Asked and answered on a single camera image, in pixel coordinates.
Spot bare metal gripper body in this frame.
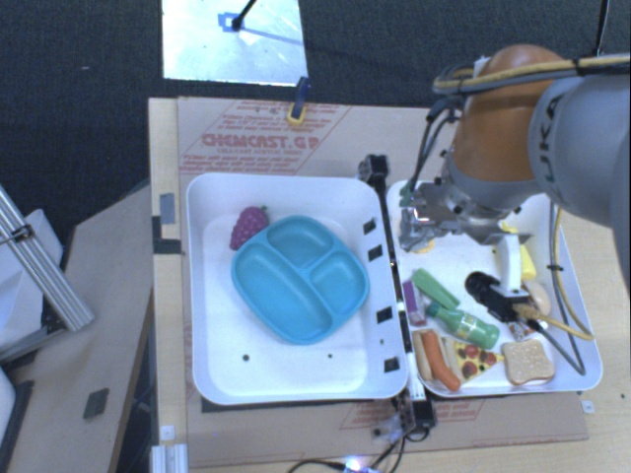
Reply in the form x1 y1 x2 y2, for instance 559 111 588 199
399 180 517 245

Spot thin black and white rod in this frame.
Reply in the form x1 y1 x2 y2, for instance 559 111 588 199
373 174 421 404

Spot white plastic tray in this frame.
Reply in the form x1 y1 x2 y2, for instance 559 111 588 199
185 171 411 407
386 179 604 399

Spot green rectangular packet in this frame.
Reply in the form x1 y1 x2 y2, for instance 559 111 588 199
410 267 461 311

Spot purple carton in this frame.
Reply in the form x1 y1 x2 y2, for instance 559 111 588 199
401 279 428 327

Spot green bottle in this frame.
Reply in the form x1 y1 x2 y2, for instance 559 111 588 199
425 301 501 350

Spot yellow banana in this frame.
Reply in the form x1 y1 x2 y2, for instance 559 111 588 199
500 221 537 282

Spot sausage in bun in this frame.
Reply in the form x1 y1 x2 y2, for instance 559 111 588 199
412 328 462 393

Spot blue divided plate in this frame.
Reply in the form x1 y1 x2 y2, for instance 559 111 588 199
230 214 372 346

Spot pizza slice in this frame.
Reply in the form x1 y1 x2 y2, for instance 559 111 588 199
445 337 506 384

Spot beige round bun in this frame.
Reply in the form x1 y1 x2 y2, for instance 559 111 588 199
521 280 552 315

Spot slice of bread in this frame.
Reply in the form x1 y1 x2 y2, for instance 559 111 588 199
501 339 556 387

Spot purple grapes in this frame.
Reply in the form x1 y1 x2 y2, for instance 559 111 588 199
229 205 271 252

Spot brown cardboard board red print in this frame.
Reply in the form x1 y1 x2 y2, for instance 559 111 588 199
147 96 591 468

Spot black block with thin wires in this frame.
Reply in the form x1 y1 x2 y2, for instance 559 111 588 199
392 395 439 432
358 154 391 184

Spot black cylinder on white bracket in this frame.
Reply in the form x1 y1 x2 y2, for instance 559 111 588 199
464 233 529 323

